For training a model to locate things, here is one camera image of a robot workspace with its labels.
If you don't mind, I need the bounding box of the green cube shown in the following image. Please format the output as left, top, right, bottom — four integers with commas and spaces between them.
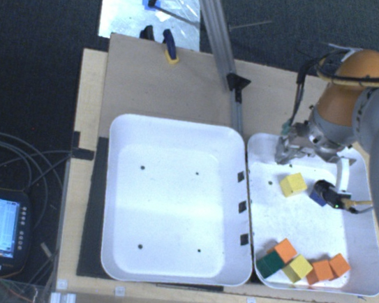
253, 248, 288, 282

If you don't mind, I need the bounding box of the white plastic tray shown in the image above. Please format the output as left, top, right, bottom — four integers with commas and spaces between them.
87, 109, 273, 301
226, 130, 379, 303

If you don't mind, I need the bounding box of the yellow cube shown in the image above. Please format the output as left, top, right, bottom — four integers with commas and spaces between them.
277, 170, 310, 201
280, 252, 315, 286

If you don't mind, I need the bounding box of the orange cube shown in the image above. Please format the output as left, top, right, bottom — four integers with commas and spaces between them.
265, 235, 300, 266
326, 252, 354, 281
304, 257, 338, 288

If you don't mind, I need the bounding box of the brown cardboard board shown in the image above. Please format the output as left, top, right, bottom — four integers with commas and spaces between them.
74, 32, 379, 303

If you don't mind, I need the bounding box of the blue cube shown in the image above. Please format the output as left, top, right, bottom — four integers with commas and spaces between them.
308, 188, 329, 208

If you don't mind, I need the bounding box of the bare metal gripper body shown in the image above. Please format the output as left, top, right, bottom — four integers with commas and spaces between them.
285, 119, 350, 166

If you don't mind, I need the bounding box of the black cylinder on white bracket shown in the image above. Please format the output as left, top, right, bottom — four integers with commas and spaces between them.
309, 152, 358, 212

